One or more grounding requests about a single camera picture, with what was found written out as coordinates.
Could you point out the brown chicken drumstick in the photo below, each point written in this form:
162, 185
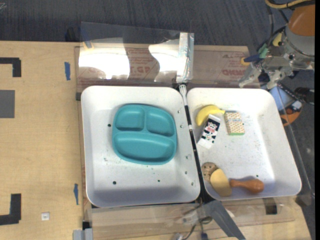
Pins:
251, 186

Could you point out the white cow print carton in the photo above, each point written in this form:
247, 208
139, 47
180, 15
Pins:
209, 134

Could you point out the orange patterned carton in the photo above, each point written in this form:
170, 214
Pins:
234, 124

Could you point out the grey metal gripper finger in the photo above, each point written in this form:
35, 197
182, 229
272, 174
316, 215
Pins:
273, 80
248, 77

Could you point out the brown cardboard board, red print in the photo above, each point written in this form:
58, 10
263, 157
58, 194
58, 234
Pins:
225, 66

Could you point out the brown round biscuit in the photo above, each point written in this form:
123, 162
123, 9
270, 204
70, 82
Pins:
206, 170

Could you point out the small white square tile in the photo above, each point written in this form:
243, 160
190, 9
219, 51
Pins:
45, 216

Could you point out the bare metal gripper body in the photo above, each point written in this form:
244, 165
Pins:
277, 62

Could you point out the blue divided plate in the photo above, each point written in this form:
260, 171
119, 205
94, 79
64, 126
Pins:
143, 144

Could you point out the yellow banana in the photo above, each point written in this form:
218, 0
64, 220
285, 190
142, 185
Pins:
203, 112

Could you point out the white plastic tray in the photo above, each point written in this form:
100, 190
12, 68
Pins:
252, 156
140, 184

